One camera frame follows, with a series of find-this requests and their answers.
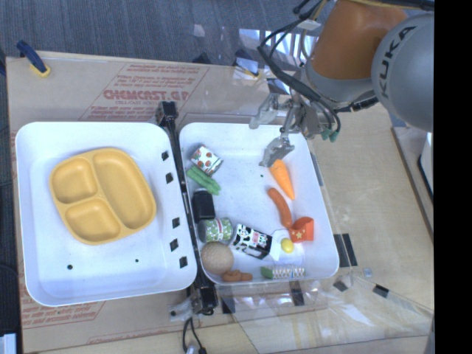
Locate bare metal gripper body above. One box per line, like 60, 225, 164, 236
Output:
281, 99, 333, 140

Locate orange carrot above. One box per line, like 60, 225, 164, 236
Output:
268, 159, 296, 201

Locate white plastic tray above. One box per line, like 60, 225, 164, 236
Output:
178, 122, 340, 286
14, 121, 198, 308

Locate orange sausage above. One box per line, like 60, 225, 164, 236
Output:
267, 187, 294, 229

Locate white can with tomato print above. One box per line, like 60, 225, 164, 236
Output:
190, 145, 224, 177

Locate green beans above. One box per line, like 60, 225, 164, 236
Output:
186, 165, 222, 195

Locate black and white cow carton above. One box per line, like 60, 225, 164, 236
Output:
231, 223, 274, 260

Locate white fried egg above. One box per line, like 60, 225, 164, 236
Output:
271, 229, 305, 265

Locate green and white can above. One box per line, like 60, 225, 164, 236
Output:
198, 217, 234, 243

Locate green and white striped tube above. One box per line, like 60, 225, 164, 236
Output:
260, 265, 307, 280

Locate tan round bread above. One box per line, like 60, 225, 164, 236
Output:
200, 240, 235, 275

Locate brown pretzel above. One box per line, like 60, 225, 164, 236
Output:
221, 269, 254, 283

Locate yellow divided plate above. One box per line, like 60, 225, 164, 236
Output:
48, 147, 158, 246

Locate brown cardboard board red print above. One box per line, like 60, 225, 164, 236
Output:
5, 49, 276, 354

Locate black cylinder on white bracket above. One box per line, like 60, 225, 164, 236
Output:
333, 96, 380, 113

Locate black block with thin wires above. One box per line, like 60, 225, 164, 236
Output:
154, 100, 180, 127
189, 284, 220, 316

